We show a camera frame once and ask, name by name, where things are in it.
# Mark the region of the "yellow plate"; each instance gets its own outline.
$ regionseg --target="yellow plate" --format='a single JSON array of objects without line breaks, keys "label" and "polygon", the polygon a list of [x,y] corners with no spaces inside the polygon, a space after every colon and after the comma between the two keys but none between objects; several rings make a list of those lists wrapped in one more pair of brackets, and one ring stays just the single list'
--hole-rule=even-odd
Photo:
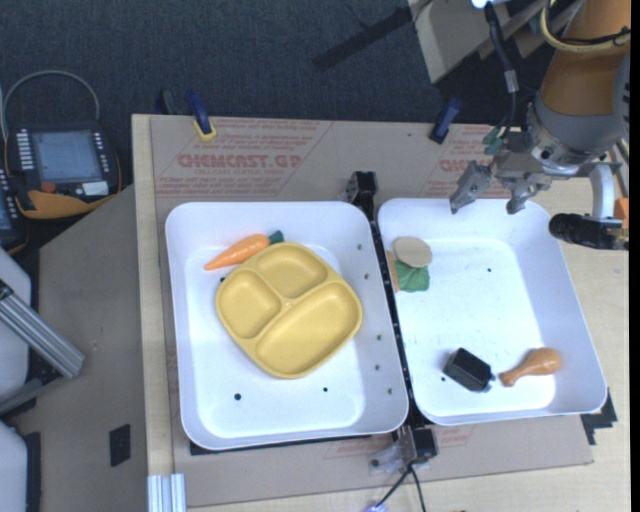
[{"label": "yellow plate", "polygon": [[329,359],[362,323],[347,282],[303,245],[282,242],[238,266],[216,294],[220,321],[262,369],[302,377]]}]

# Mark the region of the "toy carrot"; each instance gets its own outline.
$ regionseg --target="toy carrot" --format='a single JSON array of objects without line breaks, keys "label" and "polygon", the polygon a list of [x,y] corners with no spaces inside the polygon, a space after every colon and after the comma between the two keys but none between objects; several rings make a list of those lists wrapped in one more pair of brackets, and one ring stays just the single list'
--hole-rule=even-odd
[{"label": "toy carrot", "polygon": [[218,256],[204,266],[204,269],[215,270],[217,268],[242,263],[262,249],[266,249],[269,245],[282,242],[283,240],[284,237],[280,231],[276,231],[271,236],[262,234],[248,236],[218,254]]}]

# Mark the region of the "blue clamp handle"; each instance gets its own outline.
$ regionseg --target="blue clamp handle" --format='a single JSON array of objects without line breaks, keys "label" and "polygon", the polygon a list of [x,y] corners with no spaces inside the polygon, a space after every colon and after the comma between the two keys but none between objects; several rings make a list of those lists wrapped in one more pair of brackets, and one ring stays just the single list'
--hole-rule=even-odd
[{"label": "blue clamp handle", "polygon": [[193,126],[198,135],[205,142],[212,140],[216,136],[216,130],[209,121],[209,115],[204,108],[202,99],[192,89],[187,89],[186,97],[194,117]]},{"label": "blue clamp handle", "polygon": [[449,133],[449,125],[453,122],[460,110],[462,110],[462,102],[458,98],[451,98],[444,110],[438,115],[438,119],[429,134],[429,138],[438,144],[442,144],[447,133]]}]

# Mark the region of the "beige disc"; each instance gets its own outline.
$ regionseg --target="beige disc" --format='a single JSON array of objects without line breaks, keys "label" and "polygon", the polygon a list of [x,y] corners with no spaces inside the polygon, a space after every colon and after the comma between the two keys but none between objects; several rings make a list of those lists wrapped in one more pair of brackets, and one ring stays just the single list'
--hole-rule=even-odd
[{"label": "beige disc", "polygon": [[433,254],[431,247],[414,236],[401,236],[393,241],[396,258],[410,267],[422,268],[431,263]]}]

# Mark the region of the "robotic arm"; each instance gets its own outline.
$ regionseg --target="robotic arm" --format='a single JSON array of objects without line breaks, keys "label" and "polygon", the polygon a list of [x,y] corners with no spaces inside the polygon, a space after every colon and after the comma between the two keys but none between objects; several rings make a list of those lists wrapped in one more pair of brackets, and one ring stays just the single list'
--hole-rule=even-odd
[{"label": "robotic arm", "polygon": [[[499,43],[501,34],[496,34],[499,26],[490,4],[485,12],[492,39]],[[449,198],[451,211],[472,203],[492,177],[511,191],[510,214],[524,208],[527,199],[548,189],[553,180],[588,177],[593,189],[591,215],[556,215],[549,225],[551,233],[587,247],[628,250],[628,225],[614,218],[613,177],[621,164],[605,163],[602,156],[618,146],[628,164],[631,0],[585,0],[562,39],[549,33],[548,7],[541,13],[540,24],[557,51],[528,107],[526,126],[512,132],[507,121],[498,140],[503,144],[492,163],[472,162],[458,181]],[[496,50],[515,100],[515,72],[499,44]]]}]

